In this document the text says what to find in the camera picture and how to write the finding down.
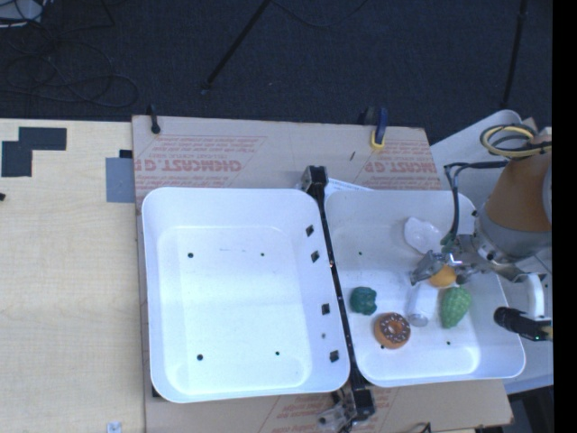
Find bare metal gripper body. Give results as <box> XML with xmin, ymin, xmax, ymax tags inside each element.
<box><xmin>443</xmin><ymin>234</ymin><xmax>512</xmax><ymax>275</ymax></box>

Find orange toy fruit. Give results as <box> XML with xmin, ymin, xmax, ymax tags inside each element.
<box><xmin>427</xmin><ymin>263</ymin><xmax>458</xmax><ymax>289</ymax></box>

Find green toy grapes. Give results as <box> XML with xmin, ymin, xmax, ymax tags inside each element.
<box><xmin>439</xmin><ymin>285</ymin><xmax>473</xmax><ymax>330</ymax></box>

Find green toy broccoli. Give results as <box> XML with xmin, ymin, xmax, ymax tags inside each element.
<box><xmin>349</xmin><ymin>286</ymin><xmax>380</xmax><ymax>317</ymax></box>

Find brown sprinkled toy doughnut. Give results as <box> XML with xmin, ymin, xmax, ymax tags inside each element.
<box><xmin>372</xmin><ymin>311</ymin><xmax>413</xmax><ymax>351</ymax></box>

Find thin black rod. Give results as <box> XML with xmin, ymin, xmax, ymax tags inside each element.
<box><xmin>311</xmin><ymin>182</ymin><xmax>362</xmax><ymax>392</ymax></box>

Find white plastic tray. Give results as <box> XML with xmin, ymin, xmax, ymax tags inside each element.
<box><xmin>141</xmin><ymin>186</ymin><xmax>353</xmax><ymax>405</ymax></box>
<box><xmin>324</xmin><ymin>189</ymin><xmax>527</xmax><ymax>389</ymax></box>

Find white paper sheet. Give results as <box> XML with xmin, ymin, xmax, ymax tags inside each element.
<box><xmin>325</xmin><ymin>177</ymin><xmax>376</xmax><ymax>194</ymax></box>

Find brown cardboard board red print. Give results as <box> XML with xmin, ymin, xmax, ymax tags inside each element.
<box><xmin>131</xmin><ymin>115</ymin><xmax>516</xmax><ymax>433</ymax></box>

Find black cylinder on white bracket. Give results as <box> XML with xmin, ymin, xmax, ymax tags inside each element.
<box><xmin>492</xmin><ymin>272</ymin><xmax>554</xmax><ymax>343</ymax></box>

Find black block with wires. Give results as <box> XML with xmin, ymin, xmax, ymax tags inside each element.
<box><xmin>350</xmin><ymin>387</ymin><xmax>378</xmax><ymax>422</ymax></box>
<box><xmin>298</xmin><ymin>164</ymin><xmax>328</xmax><ymax>194</ymax></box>

